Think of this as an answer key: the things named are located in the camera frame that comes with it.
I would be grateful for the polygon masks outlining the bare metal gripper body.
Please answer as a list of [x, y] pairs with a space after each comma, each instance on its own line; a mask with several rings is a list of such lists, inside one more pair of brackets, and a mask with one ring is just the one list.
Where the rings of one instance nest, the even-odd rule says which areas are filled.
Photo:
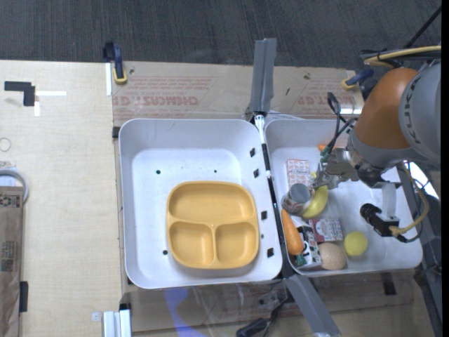
[[340, 183], [361, 181], [368, 187], [378, 183], [378, 169], [355, 150], [334, 149], [326, 162], [325, 171], [328, 175], [338, 175]]

